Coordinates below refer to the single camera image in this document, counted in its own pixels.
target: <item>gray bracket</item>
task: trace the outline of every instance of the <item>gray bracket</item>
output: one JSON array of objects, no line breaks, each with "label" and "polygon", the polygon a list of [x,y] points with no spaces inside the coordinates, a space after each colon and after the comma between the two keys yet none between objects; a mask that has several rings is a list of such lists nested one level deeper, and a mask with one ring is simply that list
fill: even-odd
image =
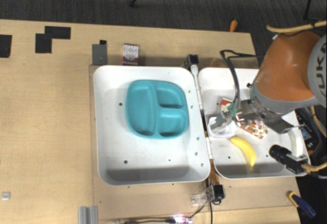
[{"label": "gray bracket", "polygon": [[191,71],[192,65],[198,65],[199,64],[199,58],[198,55],[191,55],[189,54],[186,59],[184,60],[183,64],[181,65],[181,68],[187,69]]},{"label": "gray bracket", "polygon": [[92,65],[108,65],[107,44],[92,45]]},{"label": "gray bracket", "polygon": [[78,224],[99,224],[98,206],[79,207]]}]

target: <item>orange object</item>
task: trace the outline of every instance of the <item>orange object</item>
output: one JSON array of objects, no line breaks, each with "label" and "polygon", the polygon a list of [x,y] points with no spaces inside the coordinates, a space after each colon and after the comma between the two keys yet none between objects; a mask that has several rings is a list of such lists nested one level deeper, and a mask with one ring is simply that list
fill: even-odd
[{"label": "orange object", "polygon": [[230,23],[229,31],[234,32],[238,24],[239,24],[238,19],[237,17],[235,17]]},{"label": "orange object", "polygon": [[293,37],[278,36],[268,49],[254,80],[261,94],[281,101],[314,97],[308,82],[310,53],[320,37],[305,31]]}]

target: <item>banana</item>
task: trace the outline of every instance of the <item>banana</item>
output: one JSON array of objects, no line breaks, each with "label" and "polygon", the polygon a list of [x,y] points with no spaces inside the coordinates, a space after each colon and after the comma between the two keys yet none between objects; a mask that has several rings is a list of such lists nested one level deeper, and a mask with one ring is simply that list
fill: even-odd
[{"label": "banana", "polygon": [[243,151],[244,156],[250,165],[250,171],[253,171],[253,166],[256,161],[256,153],[252,145],[239,136],[231,137],[230,141]]}]

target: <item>teal divided plate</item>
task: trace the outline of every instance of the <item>teal divided plate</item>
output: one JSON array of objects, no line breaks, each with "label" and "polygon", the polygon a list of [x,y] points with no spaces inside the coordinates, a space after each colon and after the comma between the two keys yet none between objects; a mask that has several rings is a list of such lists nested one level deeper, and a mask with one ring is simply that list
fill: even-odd
[{"label": "teal divided plate", "polygon": [[178,137],[189,125],[185,95],[170,82],[137,80],[127,90],[126,119],[129,129],[140,137]]}]

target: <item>table surface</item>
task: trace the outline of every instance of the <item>table surface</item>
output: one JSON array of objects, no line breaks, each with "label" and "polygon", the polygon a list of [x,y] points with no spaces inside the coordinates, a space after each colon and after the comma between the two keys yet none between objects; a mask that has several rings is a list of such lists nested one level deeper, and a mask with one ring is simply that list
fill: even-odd
[{"label": "table surface", "polygon": [[[51,54],[36,54],[35,34],[44,26],[71,27],[71,39],[53,39]],[[109,64],[120,65],[123,44],[131,43],[143,65],[179,66],[198,54],[202,68],[221,49],[254,53],[249,34],[16,20],[0,20],[0,34],[13,35],[10,58],[0,58],[0,192],[11,192],[0,200],[0,223],[76,223],[78,207],[91,205],[99,206],[99,223],[196,210],[189,195],[203,183],[96,185],[91,46],[106,40]],[[286,197],[298,193],[294,177],[220,181],[226,198],[214,206],[214,223],[299,223]],[[203,211],[196,223],[209,223]]]}]

